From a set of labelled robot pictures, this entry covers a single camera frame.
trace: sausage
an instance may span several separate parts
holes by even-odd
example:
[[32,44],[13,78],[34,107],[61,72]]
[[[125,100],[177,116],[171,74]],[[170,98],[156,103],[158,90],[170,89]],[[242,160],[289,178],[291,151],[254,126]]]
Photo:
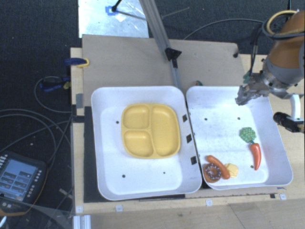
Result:
[[230,172],[217,158],[215,158],[212,155],[208,155],[206,157],[206,160],[208,162],[212,163],[212,164],[215,164],[216,166],[218,166],[220,168],[223,179],[229,179],[230,178]]

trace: red chili pepper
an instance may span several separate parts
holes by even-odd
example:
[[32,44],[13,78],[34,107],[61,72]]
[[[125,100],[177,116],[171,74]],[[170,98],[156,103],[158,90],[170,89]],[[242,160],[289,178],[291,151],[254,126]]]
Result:
[[254,157],[254,170],[257,170],[261,164],[262,160],[262,153],[261,148],[258,143],[253,143],[250,146],[250,149],[252,151],[253,157]]

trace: donut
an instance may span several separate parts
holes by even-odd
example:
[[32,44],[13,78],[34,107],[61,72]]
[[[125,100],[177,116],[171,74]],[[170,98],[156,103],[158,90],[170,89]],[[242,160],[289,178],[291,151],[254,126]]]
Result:
[[221,170],[217,165],[209,163],[204,166],[203,175],[207,182],[213,183],[221,178]]

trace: blue tape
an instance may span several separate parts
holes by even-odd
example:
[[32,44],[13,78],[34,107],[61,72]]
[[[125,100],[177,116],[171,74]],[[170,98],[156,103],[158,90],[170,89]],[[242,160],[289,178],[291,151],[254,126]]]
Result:
[[106,11],[106,13],[109,16],[113,16],[113,15],[117,15],[118,14],[118,12],[113,12],[111,9],[112,9],[112,6],[106,6],[105,7],[105,11]]

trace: black clamp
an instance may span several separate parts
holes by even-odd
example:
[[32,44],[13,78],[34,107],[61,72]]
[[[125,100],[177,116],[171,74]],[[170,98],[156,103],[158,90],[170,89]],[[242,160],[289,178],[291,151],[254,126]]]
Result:
[[165,49],[166,57],[167,57],[168,61],[171,60],[173,62],[174,68],[178,68],[177,58],[180,56],[181,53],[182,53],[181,51],[178,51],[178,50],[175,50],[172,48]]

